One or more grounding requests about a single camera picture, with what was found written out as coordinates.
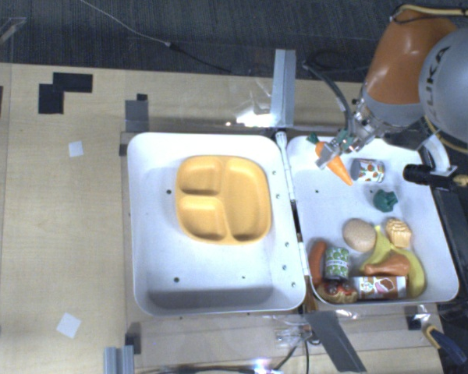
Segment beige round bread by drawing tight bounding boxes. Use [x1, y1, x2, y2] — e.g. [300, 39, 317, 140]
[342, 218, 378, 253]

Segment yellow banana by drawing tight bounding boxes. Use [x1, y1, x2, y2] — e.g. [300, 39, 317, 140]
[360, 225, 427, 298]

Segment orange carrot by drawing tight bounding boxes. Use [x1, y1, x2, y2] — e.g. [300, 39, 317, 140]
[306, 132, 354, 187]

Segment beige ridged biscuit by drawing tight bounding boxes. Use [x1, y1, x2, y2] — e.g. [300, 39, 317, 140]
[385, 217, 412, 249]

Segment white can with orange print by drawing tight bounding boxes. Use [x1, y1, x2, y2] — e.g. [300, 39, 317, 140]
[349, 157, 386, 184]

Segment black cylinder on white bracket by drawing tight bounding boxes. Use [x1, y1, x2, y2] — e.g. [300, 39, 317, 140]
[402, 132, 459, 189]

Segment orange divided plate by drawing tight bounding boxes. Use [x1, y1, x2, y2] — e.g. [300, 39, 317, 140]
[175, 154, 273, 245]

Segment white plastic tray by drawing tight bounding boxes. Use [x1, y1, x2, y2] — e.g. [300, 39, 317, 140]
[126, 132, 307, 318]
[286, 134, 460, 306]

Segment pizza slice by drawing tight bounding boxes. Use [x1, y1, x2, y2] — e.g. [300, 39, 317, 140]
[315, 280, 359, 305]

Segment brown chicken leg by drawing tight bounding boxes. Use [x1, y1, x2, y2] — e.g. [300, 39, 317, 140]
[363, 254, 412, 277]

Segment thin black and white rod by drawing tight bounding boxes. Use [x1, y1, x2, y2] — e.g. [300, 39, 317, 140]
[275, 130, 314, 311]

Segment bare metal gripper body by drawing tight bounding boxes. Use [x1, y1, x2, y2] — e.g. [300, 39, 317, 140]
[329, 108, 388, 155]

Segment green can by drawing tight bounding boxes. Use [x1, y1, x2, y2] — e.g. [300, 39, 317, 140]
[323, 246, 351, 281]

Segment green broccoli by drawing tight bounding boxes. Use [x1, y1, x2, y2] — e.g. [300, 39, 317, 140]
[372, 189, 399, 213]

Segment orange sausage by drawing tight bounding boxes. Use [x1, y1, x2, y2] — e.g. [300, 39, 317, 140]
[309, 241, 328, 287]

